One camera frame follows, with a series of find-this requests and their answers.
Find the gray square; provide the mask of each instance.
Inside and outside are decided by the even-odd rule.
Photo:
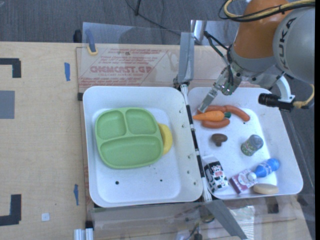
[[[15,118],[15,91],[0,90],[0,119]]]

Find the wooden table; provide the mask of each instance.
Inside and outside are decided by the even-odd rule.
[[[12,219],[21,197],[20,218],[18,215],[11,225],[0,225],[1,239],[73,239],[75,229],[85,228],[76,56],[76,49],[81,46],[0,42],[0,58],[21,61],[21,77],[13,77],[11,65],[0,65],[0,92],[14,94],[14,118],[0,119],[0,222]],[[68,65],[70,80],[65,74]],[[253,235],[248,237],[311,239],[299,203],[293,198],[291,204],[294,218],[254,224]],[[212,237],[210,226],[203,227],[202,232],[203,239]],[[173,239],[175,233],[145,233],[148,237],[143,234],[136,239]],[[237,239],[224,234],[216,237]]]

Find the blue bottle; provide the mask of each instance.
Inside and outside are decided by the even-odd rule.
[[[270,173],[278,170],[280,167],[280,162],[278,159],[269,158],[268,160],[259,164],[254,172],[250,172],[247,178],[250,181],[254,181],[256,178],[263,178],[268,176]]]

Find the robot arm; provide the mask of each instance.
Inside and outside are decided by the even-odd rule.
[[[271,97],[260,98],[264,105],[285,111],[293,108],[294,95],[285,83],[284,74],[314,84],[315,71],[315,0],[251,0],[244,16],[229,13],[227,0],[224,13],[240,22],[233,44],[228,49],[228,65],[221,72],[199,110],[204,112],[212,100],[222,92],[231,95],[242,81],[269,89],[280,87],[282,98],[270,103]],[[276,65],[278,73],[266,77],[267,70]]]

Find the white square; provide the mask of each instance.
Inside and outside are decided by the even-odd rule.
[[[42,220],[43,222],[49,221],[49,220],[50,220],[50,213],[42,213],[42,214],[41,214],[41,220]]]

